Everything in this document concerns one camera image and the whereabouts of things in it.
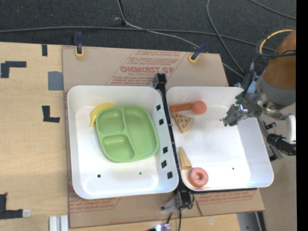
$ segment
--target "blue clip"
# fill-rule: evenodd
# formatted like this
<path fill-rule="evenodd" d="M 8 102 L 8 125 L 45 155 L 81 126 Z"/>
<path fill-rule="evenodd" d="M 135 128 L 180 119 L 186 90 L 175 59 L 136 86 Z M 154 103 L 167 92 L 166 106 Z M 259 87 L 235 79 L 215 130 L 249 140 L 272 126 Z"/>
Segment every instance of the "blue clip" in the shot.
<path fill-rule="evenodd" d="M 77 46 L 75 48 L 75 55 L 78 57 L 83 56 L 82 33 L 81 32 L 77 32 Z"/>
<path fill-rule="evenodd" d="M 205 49 L 205 44 L 199 46 L 195 53 L 191 54 L 188 58 L 190 63 L 195 63 L 197 61 L 198 55 Z"/>

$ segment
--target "toy pizza slice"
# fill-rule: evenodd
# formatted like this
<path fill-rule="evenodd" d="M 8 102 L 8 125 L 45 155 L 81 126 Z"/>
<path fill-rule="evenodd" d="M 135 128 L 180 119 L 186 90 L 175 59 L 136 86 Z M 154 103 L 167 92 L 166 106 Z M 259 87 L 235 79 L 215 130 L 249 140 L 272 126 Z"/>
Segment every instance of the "toy pizza slice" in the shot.
<path fill-rule="evenodd" d="M 183 116 L 179 113 L 171 113 L 171 115 L 175 123 L 178 125 L 181 133 L 187 132 L 191 128 L 193 124 L 193 118 Z"/>

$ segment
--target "pink donut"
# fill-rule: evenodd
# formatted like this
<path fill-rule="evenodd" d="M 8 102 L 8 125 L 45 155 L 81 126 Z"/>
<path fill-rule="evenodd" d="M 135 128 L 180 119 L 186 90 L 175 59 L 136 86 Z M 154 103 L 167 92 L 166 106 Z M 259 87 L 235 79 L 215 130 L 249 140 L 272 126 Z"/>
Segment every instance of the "pink donut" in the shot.
<path fill-rule="evenodd" d="M 208 174 L 203 168 L 194 167 L 188 175 L 188 180 L 195 187 L 203 187 L 207 184 Z"/>

